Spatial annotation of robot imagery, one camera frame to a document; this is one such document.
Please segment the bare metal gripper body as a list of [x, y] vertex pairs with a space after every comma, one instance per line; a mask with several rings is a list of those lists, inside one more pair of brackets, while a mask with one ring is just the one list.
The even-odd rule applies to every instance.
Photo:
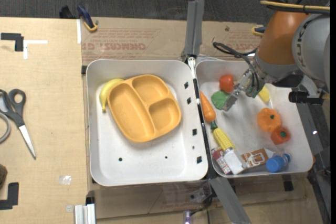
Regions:
[[247, 69], [242, 74], [234, 86], [234, 95], [236, 97], [242, 92], [251, 98], [255, 98], [257, 95], [257, 78], [250, 69]]

